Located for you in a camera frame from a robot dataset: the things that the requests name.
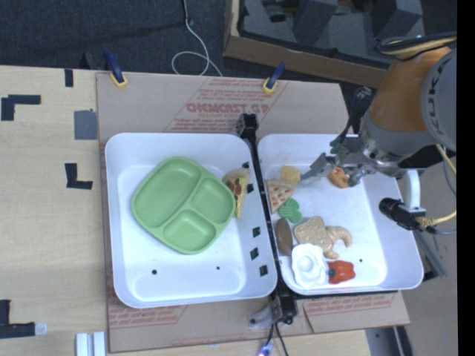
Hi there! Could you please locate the white toy fried egg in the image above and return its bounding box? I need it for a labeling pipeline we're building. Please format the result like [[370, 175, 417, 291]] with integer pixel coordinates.
[[290, 243, 330, 289]]

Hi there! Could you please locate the black block with thin wires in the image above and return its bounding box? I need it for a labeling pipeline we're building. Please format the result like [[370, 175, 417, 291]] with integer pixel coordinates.
[[237, 112, 260, 141], [268, 291, 298, 325]]

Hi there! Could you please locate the green toy vegetable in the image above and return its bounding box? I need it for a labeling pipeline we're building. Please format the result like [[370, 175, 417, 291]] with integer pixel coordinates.
[[278, 197, 304, 224]]

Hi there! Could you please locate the brown cardboard board red print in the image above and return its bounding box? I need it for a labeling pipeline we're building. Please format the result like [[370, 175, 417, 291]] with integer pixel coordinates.
[[95, 71, 411, 354]]

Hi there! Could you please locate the black cylinder on white bracket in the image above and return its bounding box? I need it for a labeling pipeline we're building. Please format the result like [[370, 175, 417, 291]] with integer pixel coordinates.
[[378, 168, 428, 232]]

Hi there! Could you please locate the yellow toy cheese block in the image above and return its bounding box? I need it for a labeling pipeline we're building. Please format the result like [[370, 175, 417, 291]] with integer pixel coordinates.
[[280, 165, 302, 185]]

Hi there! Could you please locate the beige toy croissant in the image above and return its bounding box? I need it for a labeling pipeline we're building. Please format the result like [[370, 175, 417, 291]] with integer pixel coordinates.
[[321, 225, 353, 260]]

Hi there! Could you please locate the tan toy waffle wedge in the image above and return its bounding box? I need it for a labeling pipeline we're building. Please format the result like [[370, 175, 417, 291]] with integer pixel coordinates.
[[265, 178, 297, 215]]

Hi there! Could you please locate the thin black rod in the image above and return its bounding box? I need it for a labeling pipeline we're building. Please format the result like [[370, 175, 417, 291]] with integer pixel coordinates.
[[247, 126, 287, 300]]

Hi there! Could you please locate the red toy bell pepper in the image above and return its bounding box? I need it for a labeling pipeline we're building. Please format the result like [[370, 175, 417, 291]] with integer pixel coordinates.
[[326, 260, 357, 286]]

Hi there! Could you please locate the brown toy sausage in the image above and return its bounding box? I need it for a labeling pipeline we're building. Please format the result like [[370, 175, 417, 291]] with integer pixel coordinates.
[[275, 217, 295, 257]]

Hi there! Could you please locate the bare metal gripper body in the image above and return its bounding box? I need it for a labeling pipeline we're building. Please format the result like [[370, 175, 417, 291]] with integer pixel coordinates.
[[332, 134, 405, 178]]

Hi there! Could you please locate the white plastic tray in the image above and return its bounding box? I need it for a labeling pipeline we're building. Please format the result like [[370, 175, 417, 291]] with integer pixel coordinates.
[[256, 133, 425, 297], [104, 131, 279, 309]]

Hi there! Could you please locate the brown cardboard box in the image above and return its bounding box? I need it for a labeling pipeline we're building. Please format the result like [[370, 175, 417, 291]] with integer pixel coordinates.
[[222, 0, 426, 89]]

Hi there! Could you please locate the toy pizza slice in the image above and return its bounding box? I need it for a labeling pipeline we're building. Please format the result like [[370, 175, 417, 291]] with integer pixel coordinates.
[[222, 167, 252, 220]]

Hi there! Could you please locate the tan toy bread slice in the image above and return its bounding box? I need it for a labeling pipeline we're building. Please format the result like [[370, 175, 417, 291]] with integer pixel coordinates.
[[293, 215, 334, 254]]

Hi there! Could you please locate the orange toy pretzel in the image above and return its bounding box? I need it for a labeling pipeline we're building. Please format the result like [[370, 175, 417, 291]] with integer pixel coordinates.
[[327, 165, 352, 190]]

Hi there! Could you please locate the green divided plate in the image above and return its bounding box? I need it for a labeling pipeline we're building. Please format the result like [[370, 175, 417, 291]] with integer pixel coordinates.
[[131, 156, 238, 256]]

